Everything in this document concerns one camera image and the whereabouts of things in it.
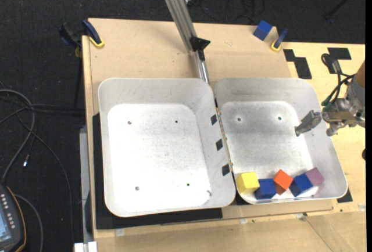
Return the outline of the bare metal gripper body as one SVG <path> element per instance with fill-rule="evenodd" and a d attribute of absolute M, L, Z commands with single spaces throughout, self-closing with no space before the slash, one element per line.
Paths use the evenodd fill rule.
<path fill-rule="evenodd" d="M 327 123 L 341 121 L 349 127 L 365 128 L 365 106 L 357 99 L 338 98 L 323 108 L 323 120 Z"/>

